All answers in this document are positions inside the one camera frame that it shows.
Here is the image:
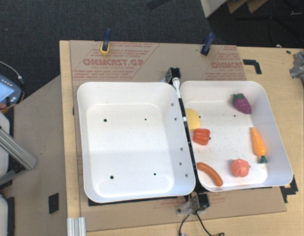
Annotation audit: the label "thin black and white rod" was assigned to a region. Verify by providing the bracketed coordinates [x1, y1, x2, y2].
[172, 76, 200, 184]

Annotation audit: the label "white plastic tray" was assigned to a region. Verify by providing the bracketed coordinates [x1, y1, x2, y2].
[76, 81, 196, 204]
[179, 80, 294, 193]

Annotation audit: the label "yellow round toy fruit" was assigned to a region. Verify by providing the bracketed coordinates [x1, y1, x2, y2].
[184, 108, 201, 132]

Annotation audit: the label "brown cardboard board red print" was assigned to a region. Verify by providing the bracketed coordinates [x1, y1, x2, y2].
[69, 40, 288, 232]

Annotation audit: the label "orange bell pepper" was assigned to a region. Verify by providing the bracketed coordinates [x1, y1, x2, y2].
[192, 128, 212, 146]

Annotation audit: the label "orange sausage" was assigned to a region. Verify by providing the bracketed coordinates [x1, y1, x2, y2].
[196, 162, 224, 187]

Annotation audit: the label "purple grapes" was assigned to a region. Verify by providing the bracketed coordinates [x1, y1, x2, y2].
[232, 93, 252, 115]

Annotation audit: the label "orange carrot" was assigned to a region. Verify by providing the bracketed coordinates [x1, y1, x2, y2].
[251, 126, 269, 164]

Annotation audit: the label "black block with thin wires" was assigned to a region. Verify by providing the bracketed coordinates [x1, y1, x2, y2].
[165, 67, 181, 85]
[176, 192, 211, 215]

